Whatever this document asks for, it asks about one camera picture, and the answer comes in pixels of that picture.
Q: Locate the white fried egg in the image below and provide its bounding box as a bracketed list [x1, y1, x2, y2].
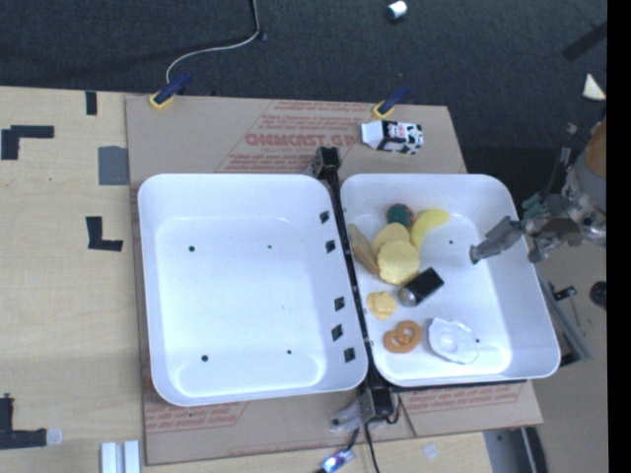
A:
[427, 316, 480, 366]

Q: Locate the white cow print milk carton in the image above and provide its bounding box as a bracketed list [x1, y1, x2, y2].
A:
[360, 119, 425, 157]

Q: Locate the thin black rod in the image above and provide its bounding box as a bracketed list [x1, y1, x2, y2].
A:
[325, 174, 382, 388]

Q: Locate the yellow banana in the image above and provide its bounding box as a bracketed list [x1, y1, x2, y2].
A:
[409, 208, 452, 252]

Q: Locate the brown cardboard board red print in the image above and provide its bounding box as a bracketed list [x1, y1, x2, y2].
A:
[124, 94, 544, 467]

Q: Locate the green and orange round toy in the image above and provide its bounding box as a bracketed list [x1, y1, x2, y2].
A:
[386, 203, 416, 229]

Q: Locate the orange pretzel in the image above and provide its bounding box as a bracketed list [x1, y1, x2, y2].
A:
[382, 319, 424, 355]

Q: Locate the yellow round crisp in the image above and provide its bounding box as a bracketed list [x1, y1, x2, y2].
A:
[371, 222, 411, 255]
[376, 238, 422, 287]

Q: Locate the tan bread slice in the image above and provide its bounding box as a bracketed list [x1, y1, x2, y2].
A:
[347, 223, 382, 276]

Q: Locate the small yellow crisp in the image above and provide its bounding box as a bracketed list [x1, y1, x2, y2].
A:
[366, 291, 398, 321]

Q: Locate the black can with silver end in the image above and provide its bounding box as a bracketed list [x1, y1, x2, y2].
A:
[396, 266, 446, 308]

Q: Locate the black block with thin wires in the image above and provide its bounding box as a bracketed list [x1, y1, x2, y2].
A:
[310, 145, 343, 180]
[362, 384, 400, 424]

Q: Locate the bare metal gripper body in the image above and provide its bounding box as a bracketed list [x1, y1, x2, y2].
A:
[522, 182, 608, 249]

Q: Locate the white plastic tray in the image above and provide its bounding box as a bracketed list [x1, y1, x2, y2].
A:
[136, 172, 371, 408]
[338, 172, 562, 389]

